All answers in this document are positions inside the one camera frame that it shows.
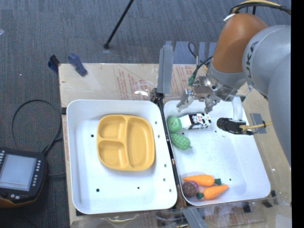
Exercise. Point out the brown cardboard board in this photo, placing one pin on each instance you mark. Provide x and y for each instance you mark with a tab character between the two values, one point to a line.
107	82

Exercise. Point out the yellow divided plate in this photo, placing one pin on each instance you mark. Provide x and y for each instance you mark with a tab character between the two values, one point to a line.
126	142

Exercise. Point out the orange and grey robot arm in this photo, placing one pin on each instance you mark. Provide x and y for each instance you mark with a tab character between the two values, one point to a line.
261	56

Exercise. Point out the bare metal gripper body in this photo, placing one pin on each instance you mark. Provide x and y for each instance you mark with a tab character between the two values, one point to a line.
215	88

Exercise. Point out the black cylinder on white bracket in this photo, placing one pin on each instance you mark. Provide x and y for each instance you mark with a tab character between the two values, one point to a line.
231	122

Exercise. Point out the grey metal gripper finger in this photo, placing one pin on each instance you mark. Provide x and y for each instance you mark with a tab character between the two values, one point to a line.
210	105
184	101

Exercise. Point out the white cow print milk carton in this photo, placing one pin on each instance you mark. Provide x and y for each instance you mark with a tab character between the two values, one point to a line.
196	121

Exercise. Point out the green apple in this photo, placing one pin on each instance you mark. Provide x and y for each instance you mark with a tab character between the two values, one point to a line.
173	123

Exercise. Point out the green corn cob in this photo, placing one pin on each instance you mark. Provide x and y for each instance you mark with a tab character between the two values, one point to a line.
180	141

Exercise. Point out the brown and purple round toy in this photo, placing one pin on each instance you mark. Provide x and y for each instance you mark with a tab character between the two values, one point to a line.
189	189

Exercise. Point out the white plastic tray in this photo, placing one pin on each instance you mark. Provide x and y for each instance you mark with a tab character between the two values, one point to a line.
225	155
118	193

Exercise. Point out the orange carrot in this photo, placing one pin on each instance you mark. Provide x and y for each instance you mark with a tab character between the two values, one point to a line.
200	179
213	191

